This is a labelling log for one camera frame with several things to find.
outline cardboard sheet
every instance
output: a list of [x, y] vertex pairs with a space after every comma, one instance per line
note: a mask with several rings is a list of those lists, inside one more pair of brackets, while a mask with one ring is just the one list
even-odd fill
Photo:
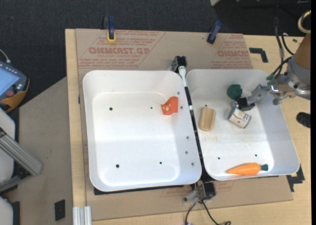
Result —
[[[116, 31], [115, 43], [108, 43], [106, 31], [76, 29], [80, 86], [81, 126], [87, 205], [93, 220], [134, 217], [187, 211], [183, 195], [191, 186], [138, 190], [95, 195], [89, 179], [88, 148], [82, 79], [91, 70], [166, 70], [175, 56], [186, 56], [192, 69], [252, 69], [243, 35], [218, 33], [215, 43], [208, 33]], [[209, 208], [292, 200], [286, 176], [235, 181], [215, 181], [217, 195]]]

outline small can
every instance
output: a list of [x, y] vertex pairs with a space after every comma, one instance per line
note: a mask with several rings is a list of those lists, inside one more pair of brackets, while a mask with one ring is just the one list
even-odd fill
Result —
[[240, 128], [245, 128], [251, 120], [251, 116], [238, 108], [233, 108], [228, 115], [228, 120], [235, 123]]

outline black fabric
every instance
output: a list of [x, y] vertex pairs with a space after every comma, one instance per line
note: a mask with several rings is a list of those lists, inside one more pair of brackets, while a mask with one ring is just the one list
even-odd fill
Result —
[[[311, 7], [296, 2], [221, 0], [211, 6], [209, 0], [0, 0], [0, 48], [31, 80], [26, 103], [66, 76], [66, 28], [100, 28], [104, 15], [112, 15], [116, 29], [207, 32], [219, 20], [222, 33], [273, 35], [278, 16], [284, 32], [302, 36], [297, 20]], [[280, 3], [290, 5], [277, 7]]]

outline carrot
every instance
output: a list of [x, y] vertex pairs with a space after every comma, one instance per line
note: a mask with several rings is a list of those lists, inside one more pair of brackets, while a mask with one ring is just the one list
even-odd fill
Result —
[[267, 171], [268, 169], [269, 167], [267, 164], [260, 165], [258, 163], [246, 163], [228, 170], [227, 173], [239, 175], [255, 175], [261, 170]]

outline blue object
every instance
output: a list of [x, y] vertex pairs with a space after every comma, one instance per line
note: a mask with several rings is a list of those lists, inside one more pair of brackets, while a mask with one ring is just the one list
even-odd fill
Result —
[[222, 27], [222, 23], [220, 21], [216, 21], [206, 41], [209, 42], [210, 44], [213, 44], [216, 39], [216, 34], [218, 33], [221, 27]]
[[109, 39], [114, 40], [114, 17], [109, 16]]

